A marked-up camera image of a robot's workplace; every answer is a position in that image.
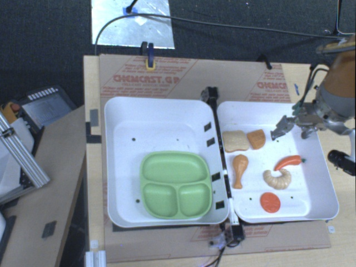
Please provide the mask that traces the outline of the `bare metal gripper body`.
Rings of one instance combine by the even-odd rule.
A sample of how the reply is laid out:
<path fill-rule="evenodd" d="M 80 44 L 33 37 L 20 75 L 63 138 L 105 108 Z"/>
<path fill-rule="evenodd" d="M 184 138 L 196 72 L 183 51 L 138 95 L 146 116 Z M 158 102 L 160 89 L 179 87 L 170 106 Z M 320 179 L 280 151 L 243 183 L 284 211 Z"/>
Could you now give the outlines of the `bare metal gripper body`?
<path fill-rule="evenodd" d="M 324 102 L 298 102 L 292 109 L 295 124 L 304 130 L 348 131 L 347 118 Z"/>

